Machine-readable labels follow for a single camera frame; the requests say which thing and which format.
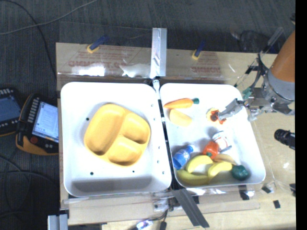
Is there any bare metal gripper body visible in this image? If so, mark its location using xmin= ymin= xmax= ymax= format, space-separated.
xmin=243 ymin=87 xmax=296 ymax=116

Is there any yellow and red pizza slice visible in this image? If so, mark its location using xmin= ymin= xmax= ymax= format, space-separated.
xmin=205 ymin=107 xmax=227 ymax=125

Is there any white bottle with red label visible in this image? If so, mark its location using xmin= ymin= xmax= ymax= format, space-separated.
xmin=211 ymin=130 xmax=233 ymax=153

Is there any white plastic tray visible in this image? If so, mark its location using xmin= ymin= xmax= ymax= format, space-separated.
xmin=159 ymin=82 xmax=267 ymax=189
xmin=60 ymin=81 xmax=173 ymax=198

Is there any orange bell pepper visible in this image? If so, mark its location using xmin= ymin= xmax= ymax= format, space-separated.
xmin=201 ymin=140 xmax=220 ymax=160

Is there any tan croissant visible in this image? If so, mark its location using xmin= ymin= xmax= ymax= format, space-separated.
xmin=213 ymin=153 xmax=238 ymax=166

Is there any orange carrot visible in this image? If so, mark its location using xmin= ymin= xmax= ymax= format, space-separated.
xmin=163 ymin=97 xmax=200 ymax=110

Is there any yellow-orange bread slice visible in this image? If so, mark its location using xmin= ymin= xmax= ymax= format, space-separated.
xmin=168 ymin=108 xmax=193 ymax=127

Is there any yellow banana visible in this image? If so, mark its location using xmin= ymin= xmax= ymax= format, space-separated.
xmin=207 ymin=161 xmax=234 ymax=180
xmin=185 ymin=154 xmax=214 ymax=174
xmin=176 ymin=169 xmax=212 ymax=186

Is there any green broccoli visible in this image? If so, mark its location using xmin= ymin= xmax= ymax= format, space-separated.
xmin=230 ymin=164 xmax=250 ymax=182

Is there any brown cardboard board, red print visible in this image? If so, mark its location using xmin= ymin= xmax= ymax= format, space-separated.
xmin=55 ymin=42 xmax=296 ymax=226

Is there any blue plastic bottle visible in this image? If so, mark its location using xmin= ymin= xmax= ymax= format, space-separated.
xmin=172 ymin=145 xmax=195 ymax=171

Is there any yellow divided plate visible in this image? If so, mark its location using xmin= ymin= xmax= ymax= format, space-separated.
xmin=83 ymin=103 xmax=152 ymax=167

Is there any black cylinder on white bracket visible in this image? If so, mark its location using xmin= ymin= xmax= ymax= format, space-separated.
xmin=274 ymin=128 xmax=296 ymax=150

